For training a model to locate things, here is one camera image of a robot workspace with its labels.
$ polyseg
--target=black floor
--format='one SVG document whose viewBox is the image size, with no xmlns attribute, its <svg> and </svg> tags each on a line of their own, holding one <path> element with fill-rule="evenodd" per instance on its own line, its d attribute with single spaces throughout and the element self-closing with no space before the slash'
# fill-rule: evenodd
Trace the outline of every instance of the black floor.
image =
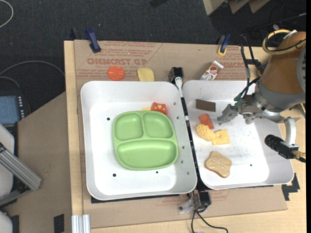
<svg viewBox="0 0 311 233">
<path fill-rule="evenodd" d="M 306 0 L 272 0 L 258 12 L 244 6 L 236 14 L 224 4 L 207 16 L 202 0 L 169 0 L 152 6 L 153 0 L 5 0 L 14 8 L 13 19 L 0 28 L 0 73 L 31 60 L 45 61 L 64 70 L 63 42 L 75 27 L 84 36 L 86 27 L 99 40 L 215 44 L 226 33 L 230 44 L 239 44 L 246 29 L 306 12 Z M 9 17 L 0 2 L 0 25 Z M 306 16 L 281 24 L 282 28 L 306 30 Z M 260 46 L 272 26 L 247 33 L 252 46 Z M 65 91 L 64 77 L 46 64 L 25 64 L 3 76 L 17 81 L 34 111 Z M 0 79 L 0 91 L 15 88 Z"/>
</svg>

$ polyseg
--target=yellow and blue clamp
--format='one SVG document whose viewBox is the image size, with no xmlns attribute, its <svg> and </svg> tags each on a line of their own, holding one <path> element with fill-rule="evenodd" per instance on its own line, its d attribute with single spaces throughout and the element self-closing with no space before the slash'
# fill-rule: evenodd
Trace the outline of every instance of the yellow and blue clamp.
<svg viewBox="0 0 311 233">
<path fill-rule="evenodd" d="M 225 56 L 225 53 L 227 52 L 227 46 L 229 44 L 229 39 L 230 39 L 230 34 L 226 34 L 226 36 L 222 35 L 222 37 L 220 38 L 219 42 L 218 42 L 218 45 L 219 45 L 219 48 L 218 48 L 218 51 L 217 51 L 217 54 L 219 56 Z"/>
</svg>

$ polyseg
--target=white tray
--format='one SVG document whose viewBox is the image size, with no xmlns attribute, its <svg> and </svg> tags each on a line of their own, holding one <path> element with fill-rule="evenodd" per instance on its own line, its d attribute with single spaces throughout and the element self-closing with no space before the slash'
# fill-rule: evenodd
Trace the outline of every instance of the white tray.
<svg viewBox="0 0 311 233">
<path fill-rule="evenodd" d="M 222 125 L 217 123 L 217 117 L 223 109 L 229 103 L 234 105 L 233 99 L 245 86 L 245 81 L 188 81 L 183 86 L 201 180 L 211 189 L 284 184 L 291 182 L 294 177 L 291 161 L 264 143 L 269 134 L 282 138 L 276 123 L 256 119 L 247 125 L 241 115 Z M 196 109 L 196 99 L 215 102 L 216 112 Z M 195 127 L 200 124 L 199 116 L 205 113 L 212 119 L 213 131 L 227 129 L 231 143 L 213 146 L 211 142 L 200 138 Z M 204 163 L 212 151 L 231 159 L 232 167 L 227 178 L 221 178 L 205 168 Z"/>
<path fill-rule="evenodd" d="M 183 194 L 197 184 L 188 131 L 178 89 L 168 82 L 91 81 L 81 89 L 86 152 L 86 183 L 98 200 Z M 119 164 L 113 147 L 113 121 L 123 112 L 153 102 L 167 106 L 175 129 L 177 161 L 159 170 L 129 170 Z"/>
</svg>

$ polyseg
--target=yellow cable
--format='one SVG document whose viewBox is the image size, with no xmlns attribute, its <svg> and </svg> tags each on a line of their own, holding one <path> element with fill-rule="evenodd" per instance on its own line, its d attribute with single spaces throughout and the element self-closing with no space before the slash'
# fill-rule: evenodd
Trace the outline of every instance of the yellow cable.
<svg viewBox="0 0 311 233">
<path fill-rule="evenodd" d="M 280 29 L 280 30 L 276 30 L 276 31 L 273 31 L 271 32 L 270 34 L 268 34 L 268 36 L 263 40 L 262 42 L 262 48 L 263 50 L 266 52 L 266 53 L 269 53 L 271 55 L 280 55 L 280 54 L 285 54 L 285 53 L 289 53 L 291 51 L 294 51 L 295 49 L 297 48 L 301 48 L 303 47 L 305 44 L 306 44 L 306 40 L 302 40 L 300 42 L 298 42 L 296 45 L 293 45 L 285 50 L 269 50 L 267 49 L 266 47 L 266 44 L 267 44 L 267 40 L 269 40 L 272 36 L 278 34 L 278 33 L 290 33 L 291 31 L 289 30 L 286 30 L 286 29 Z"/>
</svg>

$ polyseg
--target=green plate compartment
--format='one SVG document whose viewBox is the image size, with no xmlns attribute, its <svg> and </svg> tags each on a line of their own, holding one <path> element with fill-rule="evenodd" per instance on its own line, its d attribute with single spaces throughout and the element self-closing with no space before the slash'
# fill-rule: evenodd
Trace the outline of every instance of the green plate compartment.
<svg viewBox="0 0 311 233">
<path fill-rule="evenodd" d="M 172 165 L 178 144 L 171 120 L 157 111 L 132 111 L 113 123 L 117 159 L 132 170 L 153 170 Z"/>
</svg>

